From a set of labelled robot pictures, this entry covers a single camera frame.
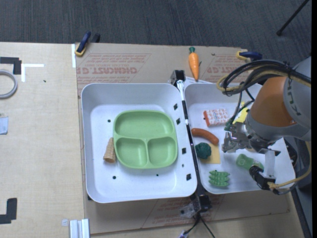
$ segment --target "divided green plate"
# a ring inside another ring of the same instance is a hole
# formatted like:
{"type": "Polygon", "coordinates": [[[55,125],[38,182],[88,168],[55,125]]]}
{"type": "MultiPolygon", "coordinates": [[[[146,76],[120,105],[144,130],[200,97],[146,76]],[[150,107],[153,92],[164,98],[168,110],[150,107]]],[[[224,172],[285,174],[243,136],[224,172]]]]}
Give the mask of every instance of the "divided green plate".
{"type": "Polygon", "coordinates": [[[118,160],[129,168],[163,168],[177,158],[175,125],[164,112],[120,113],[114,120],[113,141],[118,160]]]}

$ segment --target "dark green ball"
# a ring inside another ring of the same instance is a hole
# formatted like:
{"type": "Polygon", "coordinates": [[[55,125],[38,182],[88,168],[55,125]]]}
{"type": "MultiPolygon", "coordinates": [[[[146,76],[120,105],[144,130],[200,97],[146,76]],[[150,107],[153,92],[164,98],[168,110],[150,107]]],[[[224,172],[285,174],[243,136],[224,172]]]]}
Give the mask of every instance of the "dark green ball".
{"type": "Polygon", "coordinates": [[[211,155],[211,147],[207,143],[199,143],[195,145],[198,158],[207,159],[211,155]]]}

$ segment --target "white tray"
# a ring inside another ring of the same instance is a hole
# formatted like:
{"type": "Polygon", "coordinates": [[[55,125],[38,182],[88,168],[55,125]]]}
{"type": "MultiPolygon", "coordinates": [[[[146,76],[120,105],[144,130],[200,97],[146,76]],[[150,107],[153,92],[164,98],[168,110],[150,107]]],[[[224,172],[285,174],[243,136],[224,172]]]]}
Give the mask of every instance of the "white tray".
{"type": "Polygon", "coordinates": [[[186,197],[195,192],[197,177],[182,101],[176,87],[170,84],[94,83],[83,89],[81,102],[86,189],[95,202],[186,197]],[[113,137],[114,119],[127,110],[156,110],[171,117],[178,144],[178,156],[172,165],[159,169],[131,169],[118,160],[115,163],[103,160],[108,140],[113,137]]]}
{"type": "MultiPolygon", "coordinates": [[[[261,86],[254,85],[249,88],[255,98],[258,94],[261,86]]],[[[203,128],[209,130],[211,133],[219,138],[219,151],[220,151],[220,164],[206,164],[200,159],[198,160],[198,166],[200,170],[200,177],[203,187],[213,194],[225,194],[242,191],[259,190],[256,182],[249,175],[248,170],[245,170],[235,164],[239,154],[244,153],[248,157],[251,157],[257,161],[265,164],[264,154],[256,153],[247,149],[239,149],[236,153],[223,153],[221,150],[221,144],[225,136],[224,126],[217,125],[207,127],[204,120],[203,111],[211,109],[225,108],[228,111],[229,117],[234,114],[239,95],[233,95],[228,97],[220,90],[217,89],[215,84],[190,84],[185,88],[185,100],[188,110],[188,119],[191,128],[203,128]],[[216,187],[209,183],[209,171],[227,171],[230,173],[229,186],[216,187]]],[[[249,101],[250,98],[246,93],[242,95],[242,101],[249,101]]],[[[210,143],[203,138],[193,137],[194,145],[200,142],[210,143]]],[[[289,158],[288,151],[283,139],[277,141],[271,146],[271,149],[281,151],[281,153],[275,158],[274,175],[276,176],[275,183],[283,183],[295,178],[295,172],[292,166],[292,162],[289,158]]]]}

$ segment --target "dark gray fabric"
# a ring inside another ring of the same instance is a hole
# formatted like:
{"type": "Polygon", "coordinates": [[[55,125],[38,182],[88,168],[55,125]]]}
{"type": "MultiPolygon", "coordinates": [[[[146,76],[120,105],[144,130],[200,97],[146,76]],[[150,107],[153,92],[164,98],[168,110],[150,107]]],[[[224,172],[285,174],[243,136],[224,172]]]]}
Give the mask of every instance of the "dark gray fabric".
{"type": "Polygon", "coordinates": [[[0,0],[0,42],[68,44],[90,30],[103,43],[241,47],[294,66],[311,53],[312,0],[276,32],[303,2],[0,0]]]}

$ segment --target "gray ring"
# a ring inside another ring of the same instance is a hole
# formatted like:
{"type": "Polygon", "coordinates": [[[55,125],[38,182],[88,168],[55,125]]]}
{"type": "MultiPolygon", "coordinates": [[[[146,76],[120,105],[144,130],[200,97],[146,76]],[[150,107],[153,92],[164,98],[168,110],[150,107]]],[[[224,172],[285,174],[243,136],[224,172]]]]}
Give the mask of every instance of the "gray ring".
{"type": "Polygon", "coordinates": [[[15,76],[12,73],[10,73],[6,70],[0,70],[0,75],[6,75],[6,76],[10,77],[14,82],[13,89],[10,92],[8,92],[6,94],[0,94],[0,99],[7,99],[15,93],[15,91],[18,87],[18,81],[16,80],[15,76]]]}

